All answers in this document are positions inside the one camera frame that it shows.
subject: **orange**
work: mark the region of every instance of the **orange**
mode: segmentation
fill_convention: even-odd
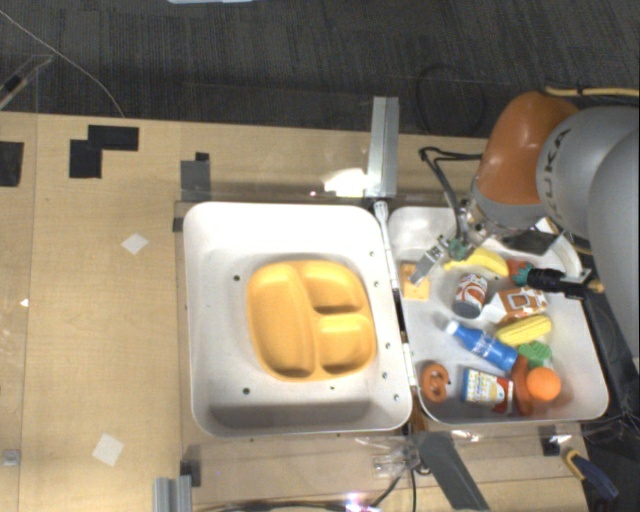
[[[560,394],[560,377],[550,368],[540,366],[527,374],[527,389],[535,400],[550,402]]]

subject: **white square marker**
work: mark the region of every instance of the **white square marker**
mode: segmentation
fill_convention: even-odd
[[[124,443],[121,443],[109,434],[102,434],[92,455],[100,462],[114,467],[116,462],[118,462],[118,457],[120,457],[123,448]]]
[[[147,240],[142,235],[135,233],[131,235],[129,238],[127,238],[120,245],[122,245],[122,247],[124,247],[127,251],[129,251],[131,254],[135,256],[148,243],[149,243],[149,240]]]

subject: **plastic bottle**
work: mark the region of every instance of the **plastic bottle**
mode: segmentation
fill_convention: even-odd
[[[511,371],[516,362],[518,351],[513,347],[501,343],[489,333],[480,329],[471,329],[451,320],[445,329],[447,334],[459,338],[467,350],[486,359],[505,372]]]

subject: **wooden tabletop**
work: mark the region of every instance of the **wooden tabletop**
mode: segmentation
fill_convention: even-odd
[[[90,124],[138,127],[139,148],[103,151],[102,179],[70,179],[70,140],[86,140]],[[0,468],[0,508],[150,511],[154,478],[175,478],[183,455],[172,232],[180,162],[209,153],[214,187],[311,191],[328,172],[366,168],[369,134],[2,113],[0,140],[25,144],[22,182],[0,194],[3,244],[15,248],[3,253],[3,272],[17,283],[5,295],[29,298],[28,308],[14,307],[2,320],[3,328],[14,322],[4,343],[15,356],[0,362],[0,404],[14,411],[0,417],[9,439],[2,447],[19,445],[22,461]],[[479,152],[484,141],[401,136],[400,190],[427,191],[441,202],[437,181],[417,157],[426,144]],[[454,188],[468,190],[474,170],[448,169]],[[147,241],[137,254],[121,245],[132,235]],[[479,442],[460,452],[492,510],[586,510],[580,482],[559,457],[542,456],[535,428],[480,430]],[[585,452],[577,425],[561,430]],[[93,456],[103,434],[122,443],[119,456],[107,453],[117,459],[113,465]],[[289,441],[270,442],[282,451]],[[247,443],[212,444],[224,478],[217,490],[194,490],[199,503],[207,495],[253,499],[276,480],[296,481],[295,466],[241,459],[237,454],[251,453]],[[325,472],[327,456],[310,456],[304,471]],[[357,458],[335,457],[343,478],[368,482],[354,490],[377,493],[388,485],[373,477],[370,461],[363,467]],[[261,481],[247,482],[243,471],[258,470],[265,471]],[[419,477],[418,485],[418,510],[450,510],[433,477]],[[404,479],[385,512],[410,510],[408,487]],[[325,490],[309,482],[298,490],[309,488]]]

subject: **orange divided tray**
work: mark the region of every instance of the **orange divided tray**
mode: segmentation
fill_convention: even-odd
[[[287,381],[318,381],[366,368],[376,355],[371,308],[344,265],[272,263],[247,285],[251,342],[263,368]]]

